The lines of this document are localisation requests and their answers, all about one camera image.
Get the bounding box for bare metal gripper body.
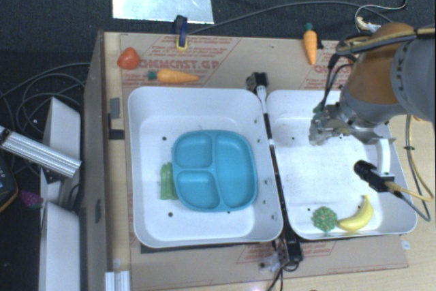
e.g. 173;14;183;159
310;104;388;144

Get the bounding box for yellow banana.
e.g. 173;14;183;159
337;194;375;232

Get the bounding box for purple toy grapes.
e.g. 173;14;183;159
18;189;45;211

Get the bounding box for black cylinder on white bracket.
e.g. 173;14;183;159
353;138;396;192

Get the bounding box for orange carrot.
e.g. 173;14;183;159
302;22;319;66
146;68;200;85

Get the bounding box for thin black and white rod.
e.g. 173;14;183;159
258;86;298;249

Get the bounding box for red toy strawberry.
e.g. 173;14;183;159
116;46;142;71

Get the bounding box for brown cardboard board, red print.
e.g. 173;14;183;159
118;33;409;285

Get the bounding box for blue divided plate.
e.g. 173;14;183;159
171;129;259;213

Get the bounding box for white plastic tray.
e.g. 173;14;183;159
265;89;418;241
127;85;285;249

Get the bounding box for green toy bean pods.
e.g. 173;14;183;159
159;162;179;200

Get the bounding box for green toy peas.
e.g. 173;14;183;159
311;206;339;234

